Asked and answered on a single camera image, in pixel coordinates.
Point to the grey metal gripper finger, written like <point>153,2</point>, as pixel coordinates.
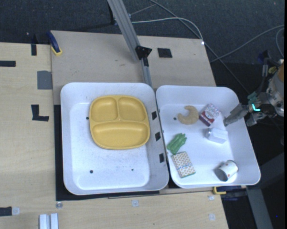
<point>230,120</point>
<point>237,108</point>

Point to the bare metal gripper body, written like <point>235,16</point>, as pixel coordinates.
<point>265,110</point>

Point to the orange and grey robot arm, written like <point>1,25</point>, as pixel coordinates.
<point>280,75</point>

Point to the red and white carton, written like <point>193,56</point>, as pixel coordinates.
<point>209,114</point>

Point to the beige toy croissant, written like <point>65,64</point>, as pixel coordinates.
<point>188,118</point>

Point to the white plastic tray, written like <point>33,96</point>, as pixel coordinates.
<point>114,170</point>
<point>205,156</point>

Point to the white cup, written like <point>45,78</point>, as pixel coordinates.
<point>229,169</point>

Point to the green toy beans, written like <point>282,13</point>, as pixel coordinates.
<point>176,143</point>

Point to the orange patterned packet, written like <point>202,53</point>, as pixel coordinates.
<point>183,164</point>

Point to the yellow divided plate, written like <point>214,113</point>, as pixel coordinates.
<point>120,133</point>

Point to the pale wood board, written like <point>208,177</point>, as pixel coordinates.
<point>98,61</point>

